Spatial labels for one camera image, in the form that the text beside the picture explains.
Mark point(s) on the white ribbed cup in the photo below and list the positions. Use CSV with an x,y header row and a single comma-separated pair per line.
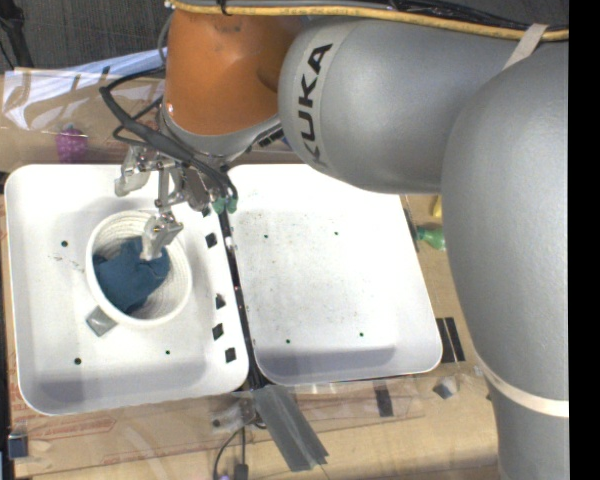
x,y
180,288

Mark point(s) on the white plastic tray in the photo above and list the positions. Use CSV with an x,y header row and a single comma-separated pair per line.
x,y
320,278
45,288

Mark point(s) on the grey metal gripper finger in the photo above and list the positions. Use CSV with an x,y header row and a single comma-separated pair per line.
x,y
156,238
129,179

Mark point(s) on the purple grapes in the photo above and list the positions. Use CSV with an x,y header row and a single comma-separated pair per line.
x,y
70,145

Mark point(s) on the blue cloth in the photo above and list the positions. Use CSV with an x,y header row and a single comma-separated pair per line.
x,y
127,280

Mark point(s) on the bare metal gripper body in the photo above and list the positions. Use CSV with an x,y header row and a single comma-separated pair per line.
x,y
192,188

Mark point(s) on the green plastic toy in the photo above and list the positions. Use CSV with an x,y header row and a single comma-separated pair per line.
x,y
431,238

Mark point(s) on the yellow plastic toy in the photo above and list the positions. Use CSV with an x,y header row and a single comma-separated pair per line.
x,y
437,206

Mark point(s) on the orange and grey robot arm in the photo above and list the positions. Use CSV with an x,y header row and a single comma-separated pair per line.
x,y
380,108

